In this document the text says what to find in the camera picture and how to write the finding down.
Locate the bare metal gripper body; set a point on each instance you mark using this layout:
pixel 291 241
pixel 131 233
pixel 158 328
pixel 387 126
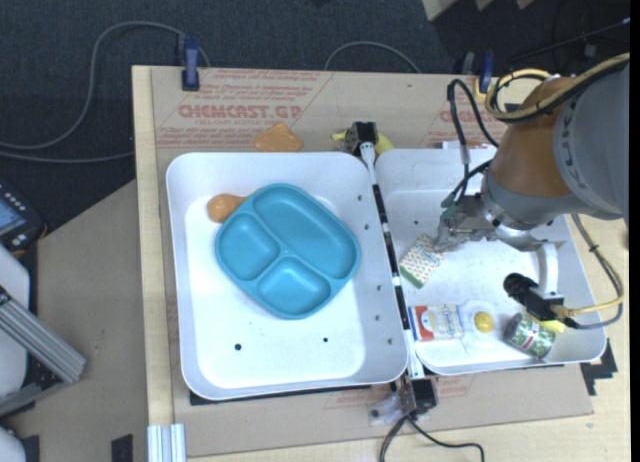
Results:
pixel 480 222

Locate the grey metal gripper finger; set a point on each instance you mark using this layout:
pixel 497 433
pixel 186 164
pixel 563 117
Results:
pixel 440 235
pixel 459 241

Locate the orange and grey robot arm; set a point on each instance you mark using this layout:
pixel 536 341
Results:
pixel 590 150

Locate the white plastic tray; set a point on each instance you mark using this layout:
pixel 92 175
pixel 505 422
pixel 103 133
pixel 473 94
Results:
pixel 280 350
pixel 480 270

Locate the orange and green patterned packet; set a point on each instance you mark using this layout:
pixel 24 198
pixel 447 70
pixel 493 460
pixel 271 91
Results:
pixel 420 265

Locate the thin black and white rod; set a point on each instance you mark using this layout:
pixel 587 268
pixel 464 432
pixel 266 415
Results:
pixel 384 222

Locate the white fried egg toy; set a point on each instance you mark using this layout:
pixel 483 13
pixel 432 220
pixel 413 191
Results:
pixel 481 322

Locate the red and white carton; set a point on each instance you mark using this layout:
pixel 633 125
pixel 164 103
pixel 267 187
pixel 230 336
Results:
pixel 435 322

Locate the yellow banana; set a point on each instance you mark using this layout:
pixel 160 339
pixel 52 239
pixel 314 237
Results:
pixel 384 142

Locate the green printed can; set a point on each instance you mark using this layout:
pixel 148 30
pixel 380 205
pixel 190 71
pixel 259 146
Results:
pixel 531 339

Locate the blue divided plate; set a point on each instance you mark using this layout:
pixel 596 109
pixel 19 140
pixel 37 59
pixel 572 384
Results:
pixel 295 230

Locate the orange toy bread slice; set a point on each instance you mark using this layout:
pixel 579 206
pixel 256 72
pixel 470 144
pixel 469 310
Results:
pixel 277 140

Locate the orange round toy biscuit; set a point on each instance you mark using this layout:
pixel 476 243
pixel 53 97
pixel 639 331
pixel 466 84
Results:
pixel 220 206

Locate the brown cardboard board red print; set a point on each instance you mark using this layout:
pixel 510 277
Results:
pixel 235 115

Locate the black cylinder on white bracket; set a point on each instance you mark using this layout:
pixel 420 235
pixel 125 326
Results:
pixel 536 297

